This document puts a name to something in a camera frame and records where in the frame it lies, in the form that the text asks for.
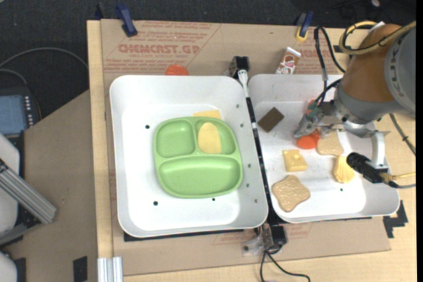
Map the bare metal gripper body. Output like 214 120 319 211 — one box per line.
308 101 347 133

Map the orange carrot piece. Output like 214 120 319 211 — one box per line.
295 130 322 151

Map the beige bread slice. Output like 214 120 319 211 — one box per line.
271 174 312 213
316 130 345 157

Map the yellow cheese wedge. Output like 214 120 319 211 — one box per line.
282 149 309 173

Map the brown square biscuit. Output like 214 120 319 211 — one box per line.
256 106 286 133

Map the thin black and white rod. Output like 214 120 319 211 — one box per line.
237 70 274 226

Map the white and brown carton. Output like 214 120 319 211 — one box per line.
274 47 302 75

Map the white plastic tray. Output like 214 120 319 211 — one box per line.
247 73 401 224
108 75 270 238

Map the yellow oval potato slice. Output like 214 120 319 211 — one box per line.
197 122 223 155

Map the yellow flat cheese slice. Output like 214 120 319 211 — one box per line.
192 110 223 121

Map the green divided plate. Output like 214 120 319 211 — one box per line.
153 116 244 199

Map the brown cardboard board red print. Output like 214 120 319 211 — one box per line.
100 18 393 277

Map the orange round toy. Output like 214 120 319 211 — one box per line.
165 64 190 77

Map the black cylinder on white bracket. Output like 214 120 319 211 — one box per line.
343 122 393 184

